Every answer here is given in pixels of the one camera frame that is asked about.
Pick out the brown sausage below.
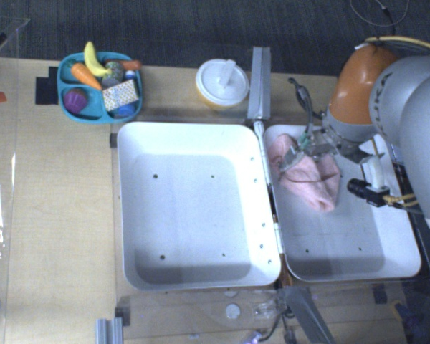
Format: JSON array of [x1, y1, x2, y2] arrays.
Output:
[[120, 59, 143, 72]]

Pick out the orange carrot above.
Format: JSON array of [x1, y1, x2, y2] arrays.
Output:
[[70, 62, 103, 91]]

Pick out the clear plastic bottle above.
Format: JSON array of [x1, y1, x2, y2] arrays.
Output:
[[252, 295, 288, 319]]

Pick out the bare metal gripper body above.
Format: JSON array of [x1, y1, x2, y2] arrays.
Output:
[[302, 127, 348, 161]]

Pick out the small blue bottle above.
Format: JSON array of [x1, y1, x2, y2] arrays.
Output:
[[113, 102, 137, 119]]

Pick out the pink cloth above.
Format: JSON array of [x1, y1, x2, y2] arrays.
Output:
[[268, 133, 342, 214]]

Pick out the yellow banana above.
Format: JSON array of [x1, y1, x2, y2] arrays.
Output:
[[82, 41, 113, 78]]

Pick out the purple grapes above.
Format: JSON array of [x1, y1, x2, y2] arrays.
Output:
[[63, 87, 89, 115]]

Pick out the yellow cup with white lid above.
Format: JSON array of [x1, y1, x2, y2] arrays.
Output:
[[195, 58, 251, 112]]

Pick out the blue divided plate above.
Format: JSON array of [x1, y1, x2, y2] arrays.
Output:
[[56, 51, 144, 125]]

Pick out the white plastic tray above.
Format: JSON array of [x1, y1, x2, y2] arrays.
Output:
[[263, 124, 423, 283], [116, 121, 282, 292]]

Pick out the small grey can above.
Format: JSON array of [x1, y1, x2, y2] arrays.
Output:
[[101, 60, 126, 89]]

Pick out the black cylinder on white bracket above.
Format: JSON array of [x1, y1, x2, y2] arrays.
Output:
[[346, 153, 391, 208]]

